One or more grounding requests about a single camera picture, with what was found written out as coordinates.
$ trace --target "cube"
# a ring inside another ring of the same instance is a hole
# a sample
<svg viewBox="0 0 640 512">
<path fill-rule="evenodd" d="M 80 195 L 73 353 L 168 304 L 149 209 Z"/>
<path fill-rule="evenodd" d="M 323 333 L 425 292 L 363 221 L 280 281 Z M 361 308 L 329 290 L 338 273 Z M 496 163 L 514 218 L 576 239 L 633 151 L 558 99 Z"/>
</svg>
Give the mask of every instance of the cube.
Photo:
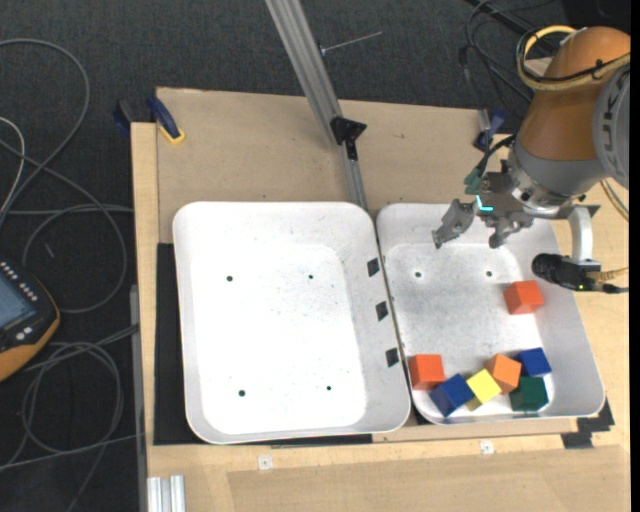
<svg viewBox="0 0 640 512">
<path fill-rule="evenodd" d="M 458 407 L 471 400 L 474 394 L 464 377 L 456 373 L 453 377 L 436 386 L 429 393 L 429 396 L 446 418 Z"/>
<path fill-rule="evenodd" d="M 537 411 L 549 403 L 547 387 L 542 377 L 520 377 L 520 385 L 509 393 L 514 411 Z"/>
<path fill-rule="evenodd" d="M 475 395 L 467 402 L 467 408 L 473 411 L 492 398 L 498 396 L 502 391 L 489 370 L 483 368 L 475 375 L 467 379 L 467 384 Z"/>
<path fill-rule="evenodd" d="M 444 382 L 444 366 L 440 354 L 418 354 L 409 360 L 411 387 L 415 390 L 432 389 Z"/>
<path fill-rule="evenodd" d="M 500 386 L 500 393 L 506 395 L 518 387 L 522 363 L 503 354 L 496 354 L 484 367 Z"/>
<path fill-rule="evenodd" d="M 516 281 L 504 291 L 507 309 L 512 315 L 533 313 L 544 304 L 536 281 Z"/>
<path fill-rule="evenodd" d="M 543 377 L 551 373 L 551 366 L 542 348 L 532 348 L 520 352 L 516 359 L 522 363 L 522 375 Z"/>
</svg>

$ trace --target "black mat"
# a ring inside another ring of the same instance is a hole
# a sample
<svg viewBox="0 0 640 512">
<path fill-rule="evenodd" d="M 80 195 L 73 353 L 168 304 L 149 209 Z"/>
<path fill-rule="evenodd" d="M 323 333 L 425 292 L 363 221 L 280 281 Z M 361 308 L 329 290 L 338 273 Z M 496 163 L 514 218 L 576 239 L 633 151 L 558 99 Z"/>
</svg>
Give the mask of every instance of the black mat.
<svg viewBox="0 0 640 512">
<path fill-rule="evenodd" d="M 191 430 L 185 414 L 180 311 L 173 244 L 158 244 L 157 255 L 153 443 L 156 445 L 203 443 Z M 281 439 L 248 444 L 308 446 L 370 442 L 372 442 L 372 436 L 362 434 Z"/>
</svg>

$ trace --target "white cable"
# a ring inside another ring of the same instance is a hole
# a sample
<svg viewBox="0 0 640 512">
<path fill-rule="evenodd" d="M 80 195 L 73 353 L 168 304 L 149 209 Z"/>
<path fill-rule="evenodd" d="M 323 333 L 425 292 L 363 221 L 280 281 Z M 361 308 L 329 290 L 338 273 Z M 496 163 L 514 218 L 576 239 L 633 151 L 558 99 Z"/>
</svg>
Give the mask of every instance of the white cable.
<svg viewBox="0 0 640 512">
<path fill-rule="evenodd" d="M 2 121 L 3 123 L 9 125 L 11 128 L 13 128 L 13 130 L 18 134 L 18 138 L 20 139 L 20 151 L 22 152 L 22 154 L 24 155 L 26 152 L 26 143 L 24 141 L 24 135 L 22 135 L 22 132 L 20 131 L 20 128 L 18 128 L 18 126 L 12 122 L 11 120 L 7 119 L 6 117 L 2 117 L 0 116 L 0 121 Z M 11 199 L 11 196 L 13 195 L 13 193 L 15 192 L 18 183 L 20 183 L 20 178 L 22 178 L 22 171 L 24 171 L 24 159 L 20 159 L 20 167 L 18 167 L 18 173 L 16 174 L 16 179 L 13 182 L 13 185 L 11 186 L 11 189 L 9 190 L 9 193 L 7 194 L 6 199 L 4 200 L 4 203 L 2 203 L 2 206 L 0 206 L 0 212 L 2 212 L 6 206 L 7 203 L 9 202 L 9 200 Z"/>
</svg>

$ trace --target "wooden table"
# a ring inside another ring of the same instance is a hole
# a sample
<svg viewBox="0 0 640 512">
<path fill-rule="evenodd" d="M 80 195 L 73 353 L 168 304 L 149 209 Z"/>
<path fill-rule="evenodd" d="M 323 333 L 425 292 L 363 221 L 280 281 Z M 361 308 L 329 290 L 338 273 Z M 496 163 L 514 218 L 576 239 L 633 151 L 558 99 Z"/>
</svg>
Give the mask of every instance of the wooden table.
<svg viewBox="0 0 640 512">
<path fill-rule="evenodd" d="M 560 434 L 578 431 L 574 418 L 460 428 L 409 421 L 349 446 L 155 446 L 156 246 L 171 242 L 175 211 L 194 200 L 347 200 L 337 152 L 324 144 L 305 98 L 157 94 L 186 139 L 174 147 L 154 124 L 132 126 L 147 468 L 149 476 L 185 476 L 189 512 L 630 509 L 628 295 L 577 296 L 615 420 L 592 434 L 593 448 L 565 449 Z M 340 103 L 345 117 L 369 125 L 358 152 L 372 215 L 389 203 L 463 199 L 462 178 L 481 156 L 471 145 L 475 112 Z M 587 202 L 602 205 L 594 258 L 605 269 L 627 266 L 628 225 L 598 187 Z M 568 253 L 568 225 L 554 229 Z M 258 468 L 262 455 L 273 469 Z"/>
</svg>

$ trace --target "yellow cube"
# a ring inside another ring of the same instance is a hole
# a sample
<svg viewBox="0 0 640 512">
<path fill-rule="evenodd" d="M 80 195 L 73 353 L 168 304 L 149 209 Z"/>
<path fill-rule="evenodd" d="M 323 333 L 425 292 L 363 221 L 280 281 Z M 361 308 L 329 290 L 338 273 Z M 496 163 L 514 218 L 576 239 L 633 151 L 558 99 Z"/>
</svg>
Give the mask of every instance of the yellow cube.
<svg viewBox="0 0 640 512">
<path fill-rule="evenodd" d="M 486 368 L 469 377 L 467 379 L 467 384 L 475 395 L 474 398 L 467 402 L 467 409 L 470 411 L 477 409 L 482 404 L 498 396 L 502 391 L 500 385 Z"/>
</svg>

